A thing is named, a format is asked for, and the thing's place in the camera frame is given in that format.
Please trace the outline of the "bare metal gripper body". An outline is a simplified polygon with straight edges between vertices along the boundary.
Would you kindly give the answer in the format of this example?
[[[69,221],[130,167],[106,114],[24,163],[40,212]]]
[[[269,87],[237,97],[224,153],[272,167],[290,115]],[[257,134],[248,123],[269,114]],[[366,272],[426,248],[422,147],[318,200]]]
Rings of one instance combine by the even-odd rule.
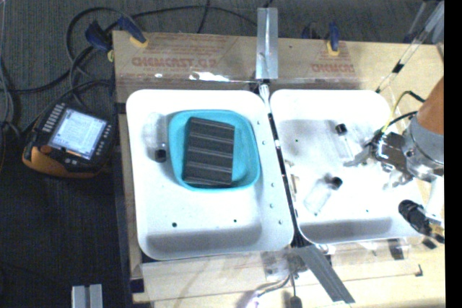
[[[388,133],[374,138],[375,159],[383,169],[397,169],[426,182],[444,175],[444,138],[424,132]]]

